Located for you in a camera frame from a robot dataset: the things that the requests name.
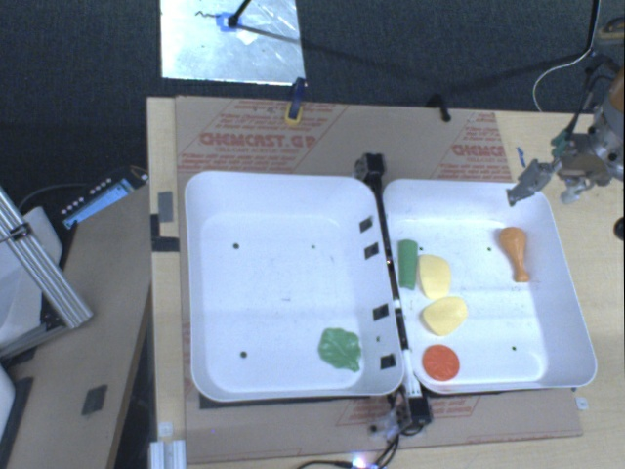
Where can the brown cardboard board red print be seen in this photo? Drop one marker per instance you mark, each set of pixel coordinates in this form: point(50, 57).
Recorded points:
point(273, 140)

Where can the orange tomato slice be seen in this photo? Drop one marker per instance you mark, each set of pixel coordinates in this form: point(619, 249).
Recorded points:
point(441, 362)

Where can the white plastic tray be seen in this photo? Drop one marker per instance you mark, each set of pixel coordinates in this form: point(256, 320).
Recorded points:
point(493, 311)
point(273, 286)

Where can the yellow potato chip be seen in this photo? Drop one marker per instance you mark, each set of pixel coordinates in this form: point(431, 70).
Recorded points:
point(444, 315)
point(434, 276)

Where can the thin black and white rod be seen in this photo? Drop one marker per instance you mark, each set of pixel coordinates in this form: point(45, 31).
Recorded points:
point(390, 267)

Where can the green cucumber piece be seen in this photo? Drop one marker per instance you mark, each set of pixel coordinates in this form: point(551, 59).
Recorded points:
point(407, 267)

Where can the orange chicken drumstick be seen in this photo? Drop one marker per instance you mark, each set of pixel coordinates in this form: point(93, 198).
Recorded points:
point(515, 247)

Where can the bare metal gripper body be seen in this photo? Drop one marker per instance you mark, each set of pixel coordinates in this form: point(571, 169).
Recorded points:
point(588, 161)

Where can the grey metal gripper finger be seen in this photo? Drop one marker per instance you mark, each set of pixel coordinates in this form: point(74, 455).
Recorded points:
point(573, 191)
point(529, 179)

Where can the green lettuce leaf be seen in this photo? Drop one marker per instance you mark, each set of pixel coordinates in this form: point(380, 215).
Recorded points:
point(340, 350)

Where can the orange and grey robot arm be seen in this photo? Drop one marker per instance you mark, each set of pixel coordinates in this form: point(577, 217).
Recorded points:
point(616, 115)

